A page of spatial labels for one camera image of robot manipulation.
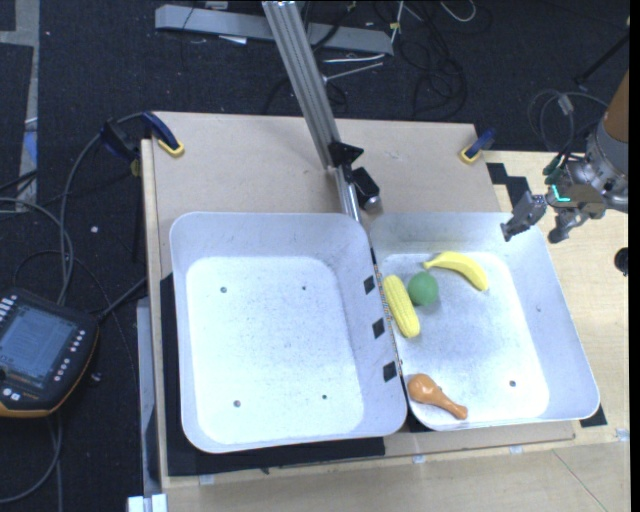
yellow clamp pad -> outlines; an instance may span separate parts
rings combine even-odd
[[[167,153],[169,153],[173,157],[179,157],[184,153],[184,144],[178,141],[178,147],[176,149],[172,149],[164,142],[162,139],[158,139],[158,146],[164,149]]]
[[[480,153],[482,153],[482,150],[479,150],[475,155],[469,158],[467,155],[465,155],[465,153],[469,150],[471,146],[473,146],[473,144],[470,144],[469,146],[464,148],[462,151],[460,151],[460,154],[459,154],[460,160],[462,160],[465,164],[472,164],[478,158],[480,158]]]

green ball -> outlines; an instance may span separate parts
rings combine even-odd
[[[418,272],[409,281],[407,292],[415,306],[428,306],[438,298],[438,282],[429,272]]]

table surface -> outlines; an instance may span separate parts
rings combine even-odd
[[[213,486],[201,485],[197,477],[168,476],[159,281],[171,273],[173,220],[190,211],[335,212],[340,206],[335,181],[321,168],[304,119],[157,114],[186,148],[176,159],[152,141],[142,145],[161,485],[171,511],[383,510],[398,500],[407,507],[431,503],[444,510],[477,510],[478,499],[487,508],[630,509],[629,443],[620,441],[630,423],[628,282],[613,265],[617,250],[628,244],[628,217],[615,211],[574,229],[561,244],[548,244],[607,425],[551,422],[428,435],[399,432],[385,438],[382,459],[282,468],[269,475],[221,474]],[[383,210],[364,213],[365,228],[384,212],[510,211],[506,190],[492,185],[486,162],[525,176],[533,193],[545,190],[541,170],[552,156],[546,153],[485,152],[472,165],[462,163],[458,152],[477,137],[472,125],[336,122],[344,142],[365,149],[355,164],[381,189]],[[548,212],[539,222],[544,233],[553,227],[553,217]],[[428,464],[415,464],[422,461]],[[377,480],[388,492],[381,492]],[[267,502],[261,498],[265,494]]]

yellow corn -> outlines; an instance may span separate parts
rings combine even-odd
[[[413,338],[420,334],[420,320],[400,278],[396,275],[385,277],[382,280],[382,288],[402,335],[405,338]]]

black floor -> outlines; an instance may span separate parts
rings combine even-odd
[[[288,87],[275,89],[286,75],[273,43],[237,45],[203,34],[158,32],[154,12],[165,3],[200,7],[204,2],[41,0],[38,201],[54,215],[60,213],[60,194],[74,162],[110,118],[142,110],[300,115]],[[357,2],[344,17],[348,3],[318,2],[309,18],[388,30],[398,8],[397,2]],[[404,12],[394,57],[373,71],[332,81],[336,117],[473,123],[479,133],[496,130],[496,149],[556,150],[569,131],[555,103],[542,116],[546,140],[536,133],[541,109],[551,98],[545,91],[552,90],[570,93],[571,145],[580,151],[582,130],[599,119],[602,103],[628,69],[628,44],[582,88],[574,78],[625,35],[630,1],[474,3],[475,17],[462,23],[440,2],[407,2],[424,21]],[[7,21],[11,5],[0,0],[0,16],[8,13],[0,30],[14,26]],[[472,7],[466,1],[447,5],[461,18]],[[261,14],[259,2],[230,2],[230,8]],[[344,53],[320,49],[317,55],[329,59]],[[0,187],[18,176],[30,55],[0,44]],[[320,68],[331,76],[359,65]],[[134,139],[143,134],[136,120],[123,127]],[[67,304],[99,312],[145,275],[143,237],[136,231],[140,182],[126,161],[96,147],[86,153],[71,190],[66,227],[77,260]],[[14,193],[14,187],[0,190],[2,196]],[[61,286],[58,237],[57,227],[38,213],[0,214],[0,288],[15,281],[55,300]],[[102,325],[91,369],[100,378],[88,381],[91,385],[83,385],[63,407],[60,475],[66,511],[121,511],[128,496],[142,492],[135,304],[126,302]],[[36,483],[51,457],[46,421],[0,421],[0,500]],[[55,510],[57,500],[54,472],[39,490],[0,504],[0,510]]]

